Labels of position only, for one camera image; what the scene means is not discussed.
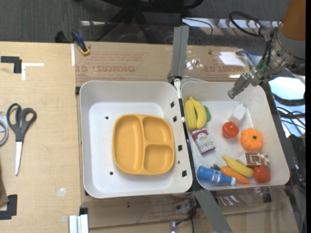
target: white tray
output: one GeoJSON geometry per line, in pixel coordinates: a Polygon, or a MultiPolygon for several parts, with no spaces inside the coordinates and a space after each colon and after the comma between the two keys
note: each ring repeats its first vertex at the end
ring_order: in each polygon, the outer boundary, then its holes
{"type": "Polygon", "coordinates": [[[193,96],[194,99],[205,105],[211,113],[211,121],[205,127],[216,146],[215,150],[201,155],[189,134],[195,170],[197,171],[199,166],[210,168],[213,164],[217,164],[220,167],[226,165],[225,160],[222,159],[223,154],[236,159],[245,153],[246,150],[240,143],[241,131],[253,127],[260,131],[263,137],[263,147],[260,152],[269,154],[271,181],[268,183],[257,183],[253,177],[249,179],[250,184],[236,183],[236,185],[230,186],[198,180],[200,185],[208,190],[225,190],[283,185],[287,183],[290,177],[289,168],[264,90],[260,86],[250,85],[232,100],[227,94],[232,87],[233,83],[214,82],[187,82],[181,87],[184,102],[189,96],[193,96]],[[222,135],[222,125],[228,121],[235,107],[240,102],[247,108],[243,120],[238,125],[240,132],[236,137],[226,139],[222,135]]]}
{"type": "Polygon", "coordinates": [[[83,180],[91,196],[103,199],[174,194],[190,189],[192,174],[189,154],[177,92],[171,84],[90,81],[80,89],[80,105],[83,180]],[[160,175],[133,175],[117,168],[112,153],[113,126],[125,114],[158,116],[171,125],[175,161],[168,172],[160,175]]]}

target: gray floor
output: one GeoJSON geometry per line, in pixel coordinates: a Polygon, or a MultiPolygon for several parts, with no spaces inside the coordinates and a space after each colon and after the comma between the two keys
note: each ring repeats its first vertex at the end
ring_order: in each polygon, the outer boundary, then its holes
{"type": "MultiPolygon", "coordinates": [[[[192,17],[228,18],[241,11],[260,20],[282,20],[291,0],[205,0],[192,17]]],[[[109,20],[118,7],[99,0],[0,0],[0,40],[54,42],[60,30],[70,39],[81,20],[109,20]]],[[[176,17],[146,15],[150,25],[172,25],[176,17]]]]}

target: scissors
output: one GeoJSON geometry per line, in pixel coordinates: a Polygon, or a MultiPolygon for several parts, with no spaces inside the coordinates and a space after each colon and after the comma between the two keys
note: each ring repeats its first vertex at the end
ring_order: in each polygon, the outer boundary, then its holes
{"type": "Polygon", "coordinates": [[[26,131],[29,129],[30,125],[34,123],[37,119],[37,114],[32,108],[22,109],[18,103],[13,103],[6,113],[6,119],[8,121],[8,125],[15,133],[15,141],[16,141],[16,156],[15,156],[15,176],[18,175],[21,150],[24,140],[24,135],[26,131]],[[15,124],[12,124],[10,121],[11,111],[16,107],[15,111],[15,124]],[[26,121],[26,116],[31,113],[32,117],[30,120],[26,121]]]}

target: toy pumpkin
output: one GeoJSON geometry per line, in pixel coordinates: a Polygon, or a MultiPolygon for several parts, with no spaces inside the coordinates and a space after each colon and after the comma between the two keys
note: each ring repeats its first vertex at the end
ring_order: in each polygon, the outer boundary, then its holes
{"type": "Polygon", "coordinates": [[[241,143],[244,148],[256,151],[262,148],[262,137],[259,131],[248,128],[241,132],[241,143]]]}

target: scissor handle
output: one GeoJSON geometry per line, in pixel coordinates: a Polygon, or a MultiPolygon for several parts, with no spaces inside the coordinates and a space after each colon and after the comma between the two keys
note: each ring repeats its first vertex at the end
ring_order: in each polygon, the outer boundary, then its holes
{"type": "Polygon", "coordinates": [[[34,123],[34,121],[37,119],[37,113],[32,108],[25,108],[21,111],[21,131],[23,133],[23,136],[25,135],[26,131],[29,129],[30,125],[34,123]],[[26,121],[26,116],[31,113],[33,116],[26,121]]]}
{"type": "Polygon", "coordinates": [[[6,119],[8,121],[8,125],[15,133],[15,141],[23,141],[26,131],[28,130],[29,126],[36,120],[36,117],[36,112],[32,108],[26,108],[22,110],[21,106],[18,103],[13,103],[8,108],[6,113],[6,119]],[[10,114],[15,106],[17,107],[15,112],[15,124],[12,124],[10,120],[10,114]],[[26,121],[26,116],[29,113],[32,113],[33,116],[30,120],[26,121]]]}

